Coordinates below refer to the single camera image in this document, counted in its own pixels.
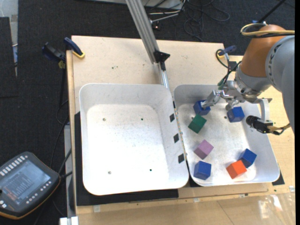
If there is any purple cube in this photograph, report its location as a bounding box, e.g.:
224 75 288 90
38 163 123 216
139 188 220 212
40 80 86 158
194 139 215 160

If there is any pale wood board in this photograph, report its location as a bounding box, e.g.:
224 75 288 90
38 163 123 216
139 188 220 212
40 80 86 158
71 35 270 204

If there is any white plastic tray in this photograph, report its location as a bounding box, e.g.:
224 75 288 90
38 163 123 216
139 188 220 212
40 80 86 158
79 82 190 196
173 84 281 188

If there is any green cube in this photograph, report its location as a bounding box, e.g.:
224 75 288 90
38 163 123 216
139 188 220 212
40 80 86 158
187 114 208 134

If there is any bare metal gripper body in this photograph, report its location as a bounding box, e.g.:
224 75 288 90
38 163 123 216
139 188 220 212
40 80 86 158
221 80 261 104

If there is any orange cube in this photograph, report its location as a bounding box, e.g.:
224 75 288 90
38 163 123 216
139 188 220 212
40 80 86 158
225 160 248 180

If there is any black cylinder on white bracket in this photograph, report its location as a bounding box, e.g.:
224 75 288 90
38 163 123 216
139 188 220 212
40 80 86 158
245 98 274 134

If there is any blue cube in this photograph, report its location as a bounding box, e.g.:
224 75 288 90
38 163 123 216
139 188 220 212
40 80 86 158
238 148 258 169
193 160 212 180
226 106 245 123
193 99 211 116

